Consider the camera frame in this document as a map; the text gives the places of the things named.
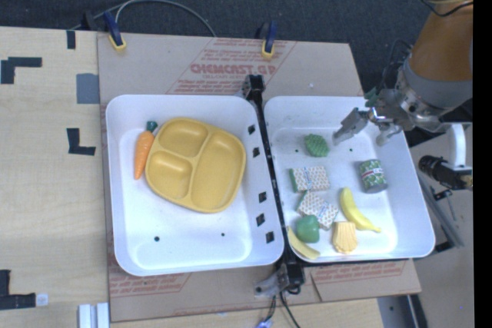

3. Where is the black block with thin wires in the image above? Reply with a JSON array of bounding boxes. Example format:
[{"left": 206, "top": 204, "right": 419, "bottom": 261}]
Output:
[
  {"left": 241, "top": 74, "right": 267, "bottom": 101},
  {"left": 283, "top": 262, "right": 307, "bottom": 290}
]

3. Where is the green and white patterned packet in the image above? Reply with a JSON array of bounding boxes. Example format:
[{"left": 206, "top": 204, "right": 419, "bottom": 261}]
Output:
[
  {"left": 288, "top": 165, "right": 331, "bottom": 194},
  {"left": 296, "top": 191, "right": 340, "bottom": 231}
]

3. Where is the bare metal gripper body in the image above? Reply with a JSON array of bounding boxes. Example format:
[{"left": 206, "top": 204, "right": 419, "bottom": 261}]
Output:
[{"left": 367, "top": 87, "right": 449, "bottom": 134}]

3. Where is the black cylinder on white bracket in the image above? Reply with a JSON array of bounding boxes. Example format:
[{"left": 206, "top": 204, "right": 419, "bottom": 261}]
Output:
[{"left": 417, "top": 122, "right": 474, "bottom": 192}]

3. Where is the green bumpy toy vegetable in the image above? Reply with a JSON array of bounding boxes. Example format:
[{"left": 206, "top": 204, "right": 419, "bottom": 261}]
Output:
[{"left": 303, "top": 133, "right": 331, "bottom": 158}]

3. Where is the thin black rod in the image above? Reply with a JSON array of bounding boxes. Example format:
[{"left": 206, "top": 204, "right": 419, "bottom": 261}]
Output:
[{"left": 251, "top": 95, "right": 298, "bottom": 299}]

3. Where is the white plastic tray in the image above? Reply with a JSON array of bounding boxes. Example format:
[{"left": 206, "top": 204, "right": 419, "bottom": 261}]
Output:
[
  {"left": 105, "top": 93, "right": 286, "bottom": 277},
  {"left": 263, "top": 94, "right": 437, "bottom": 264}
]

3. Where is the green bell pepper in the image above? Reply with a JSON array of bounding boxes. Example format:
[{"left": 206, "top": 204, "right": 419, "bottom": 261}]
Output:
[{"left": 295, "top": 214, "right": 321, "bottom": 244}]

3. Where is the brown cardboard board red print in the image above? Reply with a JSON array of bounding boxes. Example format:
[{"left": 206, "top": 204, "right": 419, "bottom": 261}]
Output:
[{"left": 96, "top": 31, "right": 423, "bottom": 323}]

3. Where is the yellow banana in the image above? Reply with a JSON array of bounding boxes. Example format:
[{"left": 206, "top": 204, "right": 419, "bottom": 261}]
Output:
[
  {"left": 286, "top": 226, "right": 321, "bottom": 261},
  {"left": 339, "top": 187, "right": 382, "bottom": 234}
]

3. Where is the green and white small can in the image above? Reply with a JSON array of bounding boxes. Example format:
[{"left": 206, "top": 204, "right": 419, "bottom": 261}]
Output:
[{"left": 358, "top": 158, "right": 389, "bottom": 194}]

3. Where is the orange carrot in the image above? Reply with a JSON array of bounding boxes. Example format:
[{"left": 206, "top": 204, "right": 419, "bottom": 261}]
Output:
[{"left": 133, "top": 121, "right": 159, "bottom": 181}]

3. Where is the yellow ridged toy food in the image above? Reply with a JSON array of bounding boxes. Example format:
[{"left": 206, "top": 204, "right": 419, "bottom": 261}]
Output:
[{"left": 331, "top": 220, "right": 359, "bottom": 255}]

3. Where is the yellow divided plate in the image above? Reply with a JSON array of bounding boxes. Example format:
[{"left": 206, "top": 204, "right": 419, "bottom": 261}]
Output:
[{"left": 144, "top": 117, "right": 248, "bottom": 214}]

